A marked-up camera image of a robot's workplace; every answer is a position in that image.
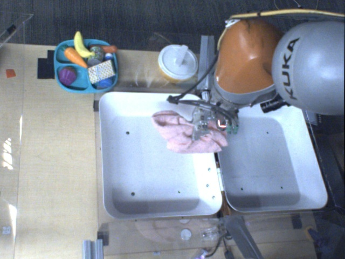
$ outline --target pink towel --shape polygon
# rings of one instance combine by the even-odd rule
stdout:
[[[193,141],[194,125],[174,111],[159,111],[152,121],[161,136],[168,141],[167,148],[176,153],[216,153],[227,146],[226,132],[217,129],[215,122],[209,122],[210,133]]]

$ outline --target orange sticker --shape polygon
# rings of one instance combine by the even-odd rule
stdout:
[[[13,78],[16,76],[16,73],[13,69],[6,69],[6,77]]]

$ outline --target toy carrot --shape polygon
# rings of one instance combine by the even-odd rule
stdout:
[[[94,47],[94,46],[98,46],[101,47],[104,51],[104,53],[116,53],[118,48],[115,45],[90,45],[90,48]]]
[[[64,49],[65,57],[68,60],[70,60],[70,62],[78,64],[81,67],[87,68],[86,62],[82,59],[82,57],[78,54],[78,52],[74,48],[68,47],[67,45],[65,45],[63,49]]]

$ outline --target purple toy vegetable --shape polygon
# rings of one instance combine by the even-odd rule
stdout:
[[[64,67],[59,71],[59,80],[65,86],[70,86],[76,79],[77,74],[71,66]]]

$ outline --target yellow banana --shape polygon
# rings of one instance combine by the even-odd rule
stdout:
[[[74,35],[74,48],[82,58],[88,58],[90,56],[95,55],[94,52],[91,52],[88,49],[86,49],[86,47],[84,46],[84,40],[79,31],[76,32]]]

